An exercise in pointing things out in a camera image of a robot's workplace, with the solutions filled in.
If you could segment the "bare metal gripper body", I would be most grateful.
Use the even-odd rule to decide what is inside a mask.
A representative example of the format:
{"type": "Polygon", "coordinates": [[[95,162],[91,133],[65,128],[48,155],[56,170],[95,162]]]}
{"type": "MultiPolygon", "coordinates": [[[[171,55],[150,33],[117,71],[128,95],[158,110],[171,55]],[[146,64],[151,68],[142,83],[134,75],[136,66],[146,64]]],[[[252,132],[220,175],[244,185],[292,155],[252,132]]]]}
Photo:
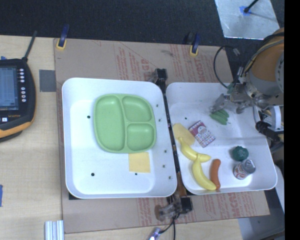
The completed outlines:
{"type": "Polygon", "coordinates": [[[282,93],[282,86],[277,82],[244,82],[230,84],[230,100],[241,107],[257,106],[266,109],[275,105],[276,98],[282,93]]]}

